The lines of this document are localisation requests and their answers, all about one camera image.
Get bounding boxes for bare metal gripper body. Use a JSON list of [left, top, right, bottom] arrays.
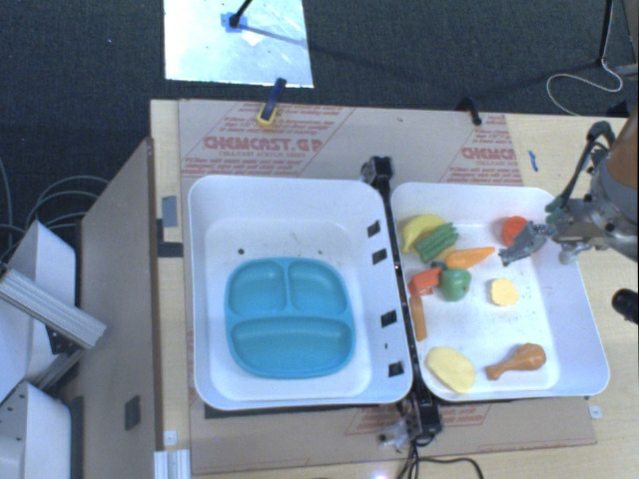
[[550, 196, 639, 254]]

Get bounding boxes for red tomato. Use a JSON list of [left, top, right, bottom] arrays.
[[499, 215, 530, 248]]

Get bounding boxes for small yellow chip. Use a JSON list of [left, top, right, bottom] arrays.
[[488, 276, 521, 308]]

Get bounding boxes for orange carrot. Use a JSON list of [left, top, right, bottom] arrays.
[[443, 245, 497, 270]]

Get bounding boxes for green pepper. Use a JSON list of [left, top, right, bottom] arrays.
[[431, 261, 473, 303]]

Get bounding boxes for white plastic tray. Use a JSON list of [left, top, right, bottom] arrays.
[[389, 182, 612, 403], [187, 174, 414, 412]]

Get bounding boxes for green beans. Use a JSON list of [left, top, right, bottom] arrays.
[[414, 222, 460, 264]]

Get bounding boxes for orange-red block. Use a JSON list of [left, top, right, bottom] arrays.
[[406, 267, 445, 297]]

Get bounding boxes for yellow banana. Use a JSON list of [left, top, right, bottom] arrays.
[[398, 214, 448, 255]]

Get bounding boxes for orange chicken drumstick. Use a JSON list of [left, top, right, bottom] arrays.
[[484, 342, 548, 382]]

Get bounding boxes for orange sausage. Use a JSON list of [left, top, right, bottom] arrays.
[[408, 293, 429, 343]]

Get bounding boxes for thin black rod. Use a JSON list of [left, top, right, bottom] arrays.
[[375, 177, 436, 418]]

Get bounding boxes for yellow potato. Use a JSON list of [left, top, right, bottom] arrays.
[[424, 345, 477, 395]]

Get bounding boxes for brown cardboard board, red print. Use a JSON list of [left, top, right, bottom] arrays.
[[177, 98, 598, 476]]

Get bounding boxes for blue divided plate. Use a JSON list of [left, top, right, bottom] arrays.
[[224, 255, 357, 380]]

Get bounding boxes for black cylinder on white bracket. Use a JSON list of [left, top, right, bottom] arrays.
[[612, 287, 639, 325]]

